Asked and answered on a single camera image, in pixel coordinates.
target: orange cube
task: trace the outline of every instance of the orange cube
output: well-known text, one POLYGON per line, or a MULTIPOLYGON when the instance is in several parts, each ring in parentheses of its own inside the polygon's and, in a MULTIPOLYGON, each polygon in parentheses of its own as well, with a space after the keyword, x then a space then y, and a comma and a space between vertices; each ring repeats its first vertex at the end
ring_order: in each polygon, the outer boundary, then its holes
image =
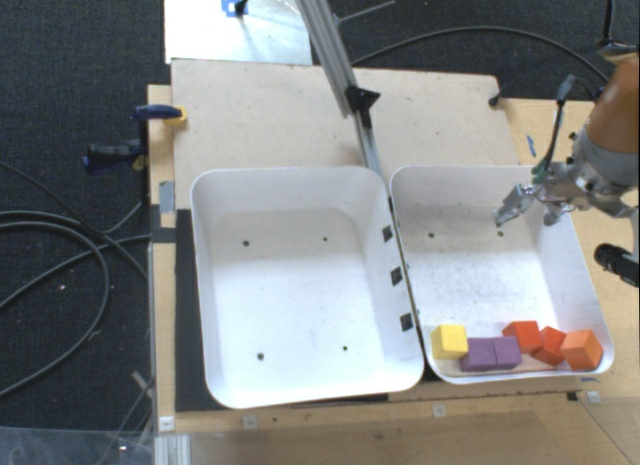
POLYGON ((564 338, 560 353, 571 369, 592 370, 602 359, 602 344, 591 330, 569 332, 564 338))
POLYGON ((502 330, 502 335, 515 336, 523 355, 530 355, 542 347, 540 329, 535 321, 514 321, 502 330))
POLYGON ((533 358, 545 364, 558 365, 564 360, 562 353, 560 353, 560 346, 562 346, 565 336, 564 332, 545 326, 540 332, 542 347, 533 353, 533 358))

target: purple cube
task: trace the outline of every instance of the purple cube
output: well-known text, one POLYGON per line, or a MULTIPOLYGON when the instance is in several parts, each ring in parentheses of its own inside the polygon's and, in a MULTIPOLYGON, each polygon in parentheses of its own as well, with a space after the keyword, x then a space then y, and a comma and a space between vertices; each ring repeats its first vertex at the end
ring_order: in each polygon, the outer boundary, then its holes
POLYGON ((465 373, 490 371, 497 366, 493 339, 467 339, 469 353, 460 359, 460 369, 465 373))
POLYGON ((513 369, 522 363, 517 337, 496 337, 493 339, 493 347, 496 350, 495 369, 513 369))

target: dark carpet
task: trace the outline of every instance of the dark carpet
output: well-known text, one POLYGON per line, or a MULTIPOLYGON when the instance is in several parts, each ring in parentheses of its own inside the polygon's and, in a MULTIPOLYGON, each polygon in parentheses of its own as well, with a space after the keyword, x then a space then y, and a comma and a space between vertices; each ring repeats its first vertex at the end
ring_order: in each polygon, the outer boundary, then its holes
MULTIPOLYGON (((388 0, 330 0, 344 17, 388 0)), ((637 44, 639 0, 617 0, 615 38, 637 44)), ((547 36, 610 74, 595 53, 606 0, 396 0, 341 25, 352 59, 414 35, 492 25, 547 36)), ((123 169, 87 176, 89 143, 137 137, 128 119, 145 87, 167 83, 163 0, 0 0, 0 161, 24 170, 97 227, 117 222, 141 199, 142 175, 123 169)), ((366 66, 489 73, 508 97, 552 98, 567 74, 594 88, 587 67, 553 47, 502 32, 425 40, 366 66)), ((66 213, 23 180, 0 170, 0 211, 66 213)), ((143 210, 115 237, 148 232, 143 210)), ((146 264, 146 245, 128 249, 146 264)), ((83 251, 43 230, 0 232, 0 302, 33 277, 83 251)), ((150 377, 144 280, 107 253, 111 299, 100 332, 38 381, 0 397, 0 426, 117 428, 138 393, 134 371, 150 377)), ((62 353, 91 324, 102 296, 95 259, 66 270, 0 311, 0 392, 62 353)), ((143 417, 140 406, 128 428, 143 417)))

